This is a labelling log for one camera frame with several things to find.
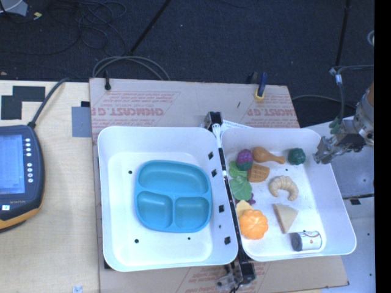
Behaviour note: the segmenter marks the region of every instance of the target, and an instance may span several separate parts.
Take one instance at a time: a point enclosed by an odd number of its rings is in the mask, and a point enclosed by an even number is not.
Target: silver can
[[[290,238],[295,251],[319,250],[322,246],[322,237],[319,231],[290,233]]]

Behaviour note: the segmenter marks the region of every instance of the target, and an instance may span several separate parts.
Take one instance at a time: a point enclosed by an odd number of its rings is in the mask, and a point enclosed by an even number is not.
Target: cardboard
[[[100,288],[108,292],[219,292],[216,280],[224,266],[190,267],[122,273],[104,267],[97,136],[119,126],[202,126],[208,112],[251,127],[299,128],[286,86],[267,85],[263,101],[254,99],[257,85],[196,82],[90,80],[92,138],[97,213]],[[348,284],[340,256],[254,262],[256,279],[240,292],[272,293]]]

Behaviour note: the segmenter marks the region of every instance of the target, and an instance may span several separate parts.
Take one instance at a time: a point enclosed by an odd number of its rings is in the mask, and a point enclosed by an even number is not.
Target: blue plate
[[[137,217],[147,228],[193,233],[210,220],[210,180],[192,164],[148,161],[137,173],[134,202]]]

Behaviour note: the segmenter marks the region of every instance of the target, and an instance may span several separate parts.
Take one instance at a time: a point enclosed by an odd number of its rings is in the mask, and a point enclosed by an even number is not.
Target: dark background
[[[24,1],[26,16],[0,10],[0,80],[87,82],[107,71],[110,78],[243,84],[265,71],[267,84],[288,86],[306,127],[340,111],[331,67],[374,64],[367,38],[375,0],[171,0],[139,45],[166,0]],[[374,71],[341,75],[351,116]]]

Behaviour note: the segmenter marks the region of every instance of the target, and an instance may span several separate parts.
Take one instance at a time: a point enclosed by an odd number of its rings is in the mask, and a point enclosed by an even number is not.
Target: toy bread slice
[[[276,213],[282,233],[287,233],[292,223],[296,219],[298,211],[291,208],[290,206],[280,203],[273,204],[273,209]]]

